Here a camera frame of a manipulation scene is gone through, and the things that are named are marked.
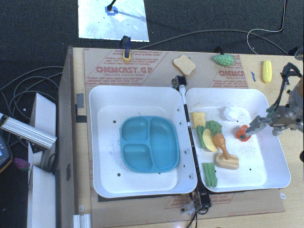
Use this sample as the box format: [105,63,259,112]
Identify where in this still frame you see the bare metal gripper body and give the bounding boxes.
[265,104,303,136]

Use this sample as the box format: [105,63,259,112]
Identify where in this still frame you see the red orange pepper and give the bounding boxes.
[235,124,252,142]

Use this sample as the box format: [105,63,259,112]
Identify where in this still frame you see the white crumpled ball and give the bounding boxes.
[223,105,243,122]

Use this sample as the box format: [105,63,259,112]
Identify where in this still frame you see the white plastic tray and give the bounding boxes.
[88,85,199,199]
[185,87,292,194]

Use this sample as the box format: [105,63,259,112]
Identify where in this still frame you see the orange chicken drumstick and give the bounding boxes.
[212,133,231,160]

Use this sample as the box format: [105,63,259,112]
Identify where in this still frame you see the green broccoli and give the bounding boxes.
[205,120,223,136]

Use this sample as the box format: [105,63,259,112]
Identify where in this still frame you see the tan bread roll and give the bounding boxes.
[215,152,239,170]

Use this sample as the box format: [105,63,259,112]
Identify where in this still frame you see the yellow fruit slice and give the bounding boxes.
[202,128,219,152]

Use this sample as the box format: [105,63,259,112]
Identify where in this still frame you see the yellow corn cob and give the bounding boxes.
[262,60,273,84]

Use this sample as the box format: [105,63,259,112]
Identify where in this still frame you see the yellow cheese wedge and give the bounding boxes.
[191,112,207,129]

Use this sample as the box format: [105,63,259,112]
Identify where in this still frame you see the green asparagus bundle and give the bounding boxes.
[202,162,218,188]

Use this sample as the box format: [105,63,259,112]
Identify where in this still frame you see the thin black and white rod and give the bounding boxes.
[179,85,207,195]

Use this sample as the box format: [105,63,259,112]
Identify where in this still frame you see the green grapes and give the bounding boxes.
[212,53,237,68]

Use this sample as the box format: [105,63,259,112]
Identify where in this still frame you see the tan bread slice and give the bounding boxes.
[173,55,197,76]

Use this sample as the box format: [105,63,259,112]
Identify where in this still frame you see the blue divided plate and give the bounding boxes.
[119,115,181,174]

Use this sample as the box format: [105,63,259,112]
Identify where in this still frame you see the brown cardboard board red print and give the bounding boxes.
[83,48,285,220]

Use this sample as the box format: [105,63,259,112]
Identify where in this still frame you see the purple grapes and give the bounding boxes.
[12,157,31,172]

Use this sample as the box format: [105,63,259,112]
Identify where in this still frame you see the black block with thin wires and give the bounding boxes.
[192,190,212,211]
[171,75,189,89]

